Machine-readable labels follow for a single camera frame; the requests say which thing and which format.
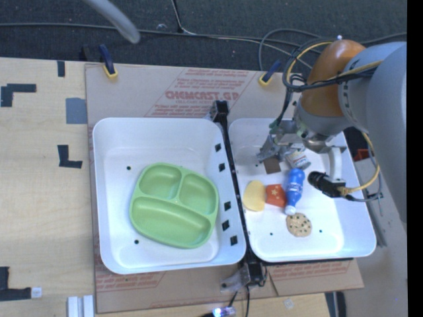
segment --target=blue clamp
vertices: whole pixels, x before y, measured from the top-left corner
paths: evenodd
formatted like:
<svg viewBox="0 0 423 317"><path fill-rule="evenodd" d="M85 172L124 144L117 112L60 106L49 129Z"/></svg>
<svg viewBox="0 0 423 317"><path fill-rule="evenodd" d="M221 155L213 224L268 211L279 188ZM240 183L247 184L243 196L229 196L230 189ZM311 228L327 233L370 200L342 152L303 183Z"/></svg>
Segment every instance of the blue clamp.
<svg viewBox="0 0 423 317"><path fill-rule="evenodd" d="M267 73L264 73L258 80L262 86L267 86L272 79L272 75L282 66L280 60L276 60Z"/></svg>
<svg viewBox="0 0 423 317"><path fill-rule="evenodd" d="M118 76L118 71L113 65L112 56L108 51L106 45L101 44L98 49L100 50L101 57L104 60L103 69L109 79L113 79L114 77Z"/></svg>

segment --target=cardboard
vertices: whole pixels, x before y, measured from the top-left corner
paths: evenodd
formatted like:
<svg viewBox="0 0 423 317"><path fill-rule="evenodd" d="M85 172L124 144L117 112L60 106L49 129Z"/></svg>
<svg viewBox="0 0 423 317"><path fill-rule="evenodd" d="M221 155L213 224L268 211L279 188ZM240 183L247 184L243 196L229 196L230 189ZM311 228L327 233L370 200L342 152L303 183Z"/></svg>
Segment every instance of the cardboard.
<svg viewBox="0 0 423 317"><path fill-rule="evenodd" d="M94 125L107 117L210 117L214 100L228 101L228 125L238 118L277 117L285 95L281 75L275 73L263 87L258 84L262 72L254 71L135 65L117 65L117 71L118 76L109 79L101 64L85 66L96 312L229 302L233 293L221 292L220 281L233 275L237 264L134 275L117 275L102 264L91 133ZM286 117L292 116L293 110L288 108ZM265 286L252 288L251 299L363 287L355 260L271 265L267 270Z"/></svg>

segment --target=blue bottle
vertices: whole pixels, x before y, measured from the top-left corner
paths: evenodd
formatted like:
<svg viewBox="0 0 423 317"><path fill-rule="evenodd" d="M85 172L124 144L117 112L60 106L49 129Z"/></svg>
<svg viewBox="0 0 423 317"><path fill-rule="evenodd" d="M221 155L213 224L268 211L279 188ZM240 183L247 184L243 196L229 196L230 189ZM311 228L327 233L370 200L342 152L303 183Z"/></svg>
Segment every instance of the blue bottle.
<svg viewBox="0 0 423 317"><path fill-rule="evenodd" d="M291 169L288 175L288 184L286 187L286 215L294 215L297 212L295 208L297 202L303 194L304 171L298 168Z"/></svg>

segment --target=green plate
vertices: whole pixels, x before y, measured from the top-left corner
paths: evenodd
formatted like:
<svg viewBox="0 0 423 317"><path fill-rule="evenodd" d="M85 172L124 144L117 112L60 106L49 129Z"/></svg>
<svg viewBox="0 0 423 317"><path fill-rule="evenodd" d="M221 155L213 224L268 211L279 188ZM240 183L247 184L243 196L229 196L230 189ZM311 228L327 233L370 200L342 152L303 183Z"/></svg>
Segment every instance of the green plate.
<svg viewBox="0 0 423 317"><path fill-rule="evenodd" d="M219 194L206 177L168 163L149 165L131 198L130 219L142 235L178 248L197 248L213 232Z"/></svg>

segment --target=black hole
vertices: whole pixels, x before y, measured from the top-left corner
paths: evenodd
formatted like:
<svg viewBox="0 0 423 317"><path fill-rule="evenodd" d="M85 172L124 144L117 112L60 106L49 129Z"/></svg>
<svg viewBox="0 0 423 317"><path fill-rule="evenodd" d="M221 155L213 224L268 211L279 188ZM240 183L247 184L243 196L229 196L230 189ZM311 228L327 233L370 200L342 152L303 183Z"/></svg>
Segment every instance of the black hole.
<svg viewBox="0 0 423 317"><path fill-rule="evenodd" d="M236 243L238 243L238 237L232 236L231 237L231 245L235 245Z"/></svg>
<svg viewBox="0 0 423 317"><path fill-rule="evenodd" d="M229 228L229 220L225 221L222 223L222 229L223 231L225 231L226 229Z"/></svg>

